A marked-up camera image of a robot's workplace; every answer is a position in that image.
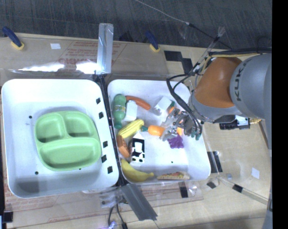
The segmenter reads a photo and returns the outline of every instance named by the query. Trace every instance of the green plate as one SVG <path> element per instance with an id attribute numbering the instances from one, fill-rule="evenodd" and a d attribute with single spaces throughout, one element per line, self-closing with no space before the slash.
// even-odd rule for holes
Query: green plate
<path id="1" fill-rule="evenodd" d="M 51 170 L 80 169 L 101 156 L 101 143 L 93 120 L 80 111 L 44 114 L 35 124 L 41 162 Z"/>

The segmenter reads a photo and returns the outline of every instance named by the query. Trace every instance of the toy sink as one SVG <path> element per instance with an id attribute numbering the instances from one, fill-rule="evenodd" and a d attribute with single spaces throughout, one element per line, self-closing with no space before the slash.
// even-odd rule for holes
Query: toy sink
<path id="1" fill-rule="evenodd" d="M 33 198 L 115 185 L 119 171 L 95 82 L 13 79 L 1 95 L 8 186 L 14 195 Z"/>
<path id="2" fill-rule="evenodd" d="M 84 168 L 101 155 L 95 124 L 80 111 L 44 114 L 35 124 L 35 141 L 41 162 L 51 170 Z"/>

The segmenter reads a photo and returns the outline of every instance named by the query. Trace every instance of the yellow corn cob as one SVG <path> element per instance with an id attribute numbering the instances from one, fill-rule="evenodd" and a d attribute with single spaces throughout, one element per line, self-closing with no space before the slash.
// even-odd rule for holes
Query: yellow corn cob
<path id="1" fill-rule="evenodd" d="M 127 138 L 135 134 L 137 131 L 139 131 L 143 125 L 144 125 L 144 120 L 141 120 L 141 119 L 134 120 L 131 123 L 124 126 L 119 131 L 118 134 L 121 135 L 122 138 Z"/>

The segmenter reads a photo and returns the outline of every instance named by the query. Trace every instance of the blue handle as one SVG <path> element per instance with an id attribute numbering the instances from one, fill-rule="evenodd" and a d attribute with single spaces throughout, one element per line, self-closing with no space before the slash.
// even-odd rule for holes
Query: blue handle
<path id="1" fill-rule="evenodd" d="M 147 31 L 145 32 L 145 36 L 148 38 L 149 42 L 153 45 L 153 47 L 156 50 L 158 50 L 159 48 L 158 42 L 157 42 L 157 39 L 154 37 L 154 35 L 150 31 Z"/>
<path id="2" fill-rule="evenodd" d="M 22 43 L 20 42 L 19 38 L 16 36 L 16 34 L 8 27 L 4 26 L 2 28 L 2 31 L 5 35 L 7 35 L 14 44 L 16 44 L 18 47 L 22 46 Z"/>

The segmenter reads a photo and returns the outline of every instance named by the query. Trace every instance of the dark gray floor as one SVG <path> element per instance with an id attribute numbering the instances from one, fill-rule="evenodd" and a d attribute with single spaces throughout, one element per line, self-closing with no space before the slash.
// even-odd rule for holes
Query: dark gray floor
<path id="1" fill-rule="evenodd" d="M 150 30 L 160 44 L 207 47 L 224 27 L 216 48 L 269 47 L 272 0 L 0 0 L 0 36 L 8 26 L 15 32 L 96 39 L 101 22 L 114 25 L 115 40 L 129 31 L 142 42 Z"/>

